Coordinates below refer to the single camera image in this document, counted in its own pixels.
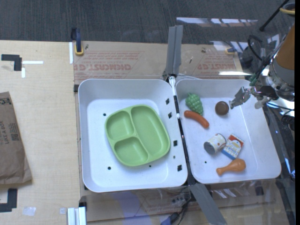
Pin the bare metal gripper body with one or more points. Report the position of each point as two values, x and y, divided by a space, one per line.
269 92

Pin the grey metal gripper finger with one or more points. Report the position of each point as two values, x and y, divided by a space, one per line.
243 92
234 102

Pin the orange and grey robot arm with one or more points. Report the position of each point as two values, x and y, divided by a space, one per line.
286 53

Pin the green grapes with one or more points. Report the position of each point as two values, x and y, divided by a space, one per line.
195 103

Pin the orange sausage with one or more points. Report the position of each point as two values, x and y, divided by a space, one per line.
198 119

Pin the white blue orange carton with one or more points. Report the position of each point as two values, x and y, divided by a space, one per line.
233 146

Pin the white can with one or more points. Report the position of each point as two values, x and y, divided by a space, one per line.
216 143

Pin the white plastic tray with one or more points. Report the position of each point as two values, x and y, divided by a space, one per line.
98 172
255 153

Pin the orange chicken drumstick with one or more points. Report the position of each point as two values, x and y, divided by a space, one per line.
235 166

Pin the green divided plate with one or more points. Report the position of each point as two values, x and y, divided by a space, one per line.
145 128

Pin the brown cardboard board red print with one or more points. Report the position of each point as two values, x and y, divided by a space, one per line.
122 62

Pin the brown paper packet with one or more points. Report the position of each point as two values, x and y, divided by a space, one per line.
11 144

